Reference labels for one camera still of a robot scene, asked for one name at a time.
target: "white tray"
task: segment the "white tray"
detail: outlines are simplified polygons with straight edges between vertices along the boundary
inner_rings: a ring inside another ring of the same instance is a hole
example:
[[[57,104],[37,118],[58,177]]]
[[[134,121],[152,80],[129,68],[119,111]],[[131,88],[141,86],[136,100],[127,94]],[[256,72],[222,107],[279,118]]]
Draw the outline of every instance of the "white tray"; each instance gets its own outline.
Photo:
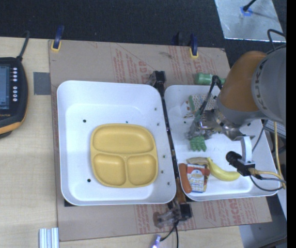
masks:
[[[60,179],[64,198],[77,206],[162,204],[176,193],[172,156],[159,92],[149,85],[66,81],[57,90]],[[130,123],[154,136],[159,173],[140,188],[100,184],[90,163],[92,131],[107,123]]]
[[[196,85],[173,85],[165,91],[165,102],[167,107],[167,115],[170,125],[170,131],[174,143],[175,154],[178,164],[186,163],[186,159],[191,157],[210,157],[218,166],[224,170],[235,171],[236,169],[229,165],[225,156],[229,151],[235,151],[242,154],[242,147],[240,142],[233,142],[224,134],[215,134],[213,138],[205,141],[207,150],[192,151],[190,149],[189,140],[185,138],[193,118],[184,119],[181,115],[180,107],[188,100],[190,95],[204,95],[207,94],[210,86],[196,86]],[[217,96],[219,89],[214,87],[212,94]],[[254,146],[260,134],[262,124],[260,120],[254,120],[251,125],[245,126],[241,132],[246,135],[255,135],[252,140]],[[262,135],[254,153],[253,160],[256,163],[256,169],[261,171],[276,172],[274,161],[271,155],[270,147],[265,133]],[[261,181],[256,180],[257,184],[265,189],[279,188],[281,184],[277,181]],[[255,197],[274,195],[276,192],[267,192],[257,188],[249,176],[241,176],[233,182],[220,181],[209,176],[207,189],[204,193],[189,193],[187,196],[195,201],[216,200],[216,199],[230,199],[241,197]]]

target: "cardboard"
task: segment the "cardboard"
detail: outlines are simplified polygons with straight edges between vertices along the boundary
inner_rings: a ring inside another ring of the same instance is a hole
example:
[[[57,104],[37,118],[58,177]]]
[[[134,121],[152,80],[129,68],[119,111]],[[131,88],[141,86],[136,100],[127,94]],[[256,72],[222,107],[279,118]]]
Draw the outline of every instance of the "cardboard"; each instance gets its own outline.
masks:
[[[57,125],[58,86],[67,80],[97,82],[147,83],[153,71],[165,71],[165,87],[192,85],[198,72],[225,78],[229,64],[223,49],[198,48],[198,58],[190,57],[187,46],[62,41],[59,52],[50,49],[50,77],[56,169],[57,216],[60,241],[93,239],[148,233],[161,233],[155,212],[168,210],[162,205],[72,206],[60,190]],[[191,202],[193,217],[178,230],[226,227],[270,222],[265,197]]]

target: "yellow plate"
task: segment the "yellow plate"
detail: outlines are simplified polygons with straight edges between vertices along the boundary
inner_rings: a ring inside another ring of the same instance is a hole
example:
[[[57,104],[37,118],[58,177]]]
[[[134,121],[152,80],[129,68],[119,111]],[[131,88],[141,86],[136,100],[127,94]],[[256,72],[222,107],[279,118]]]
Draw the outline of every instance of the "yellow plate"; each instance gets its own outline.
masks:
[[[91,166],[96,179],[108,187],[136,188],[153,183],[158,174],[152,134],[132,124],[104,124],[90,139]]]

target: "yellow banana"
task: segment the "yellow banana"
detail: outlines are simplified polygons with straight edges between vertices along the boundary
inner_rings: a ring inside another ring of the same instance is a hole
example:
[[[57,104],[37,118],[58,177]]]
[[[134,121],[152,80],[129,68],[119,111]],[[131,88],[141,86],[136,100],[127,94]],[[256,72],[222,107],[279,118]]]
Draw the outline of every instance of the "yellow banana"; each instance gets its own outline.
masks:
[[[209,163],[210,172],[211,174],[222,181],[234,181],[240,177],[240,173],[236,171],[225,171],[217,166],[210,157],[203,158],[203,157],[194,157],[187,159],[188,163],[191,164],[203,164],[205,162]]]

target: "wooden table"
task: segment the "wooden table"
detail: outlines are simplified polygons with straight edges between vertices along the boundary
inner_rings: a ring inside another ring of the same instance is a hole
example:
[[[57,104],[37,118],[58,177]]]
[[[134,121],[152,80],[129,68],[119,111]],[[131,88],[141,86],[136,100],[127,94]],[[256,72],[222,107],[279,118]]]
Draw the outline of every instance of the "wooden table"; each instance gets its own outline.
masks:
[[[24,38],[0,37],[0,57],[19,55]],[[23,56],[29,83],[24,123],[0,139],[0,247],[38,247],[41,228],[57,227],[50,95],[34,95],[34,72],[49,72],[48,40],[30,39]],[[61,242],[59,247],[148,247],[153,234]],[[179,247],[243,247],[238,226],[179,232]],[[173,233],[160,244],[176,247]]]

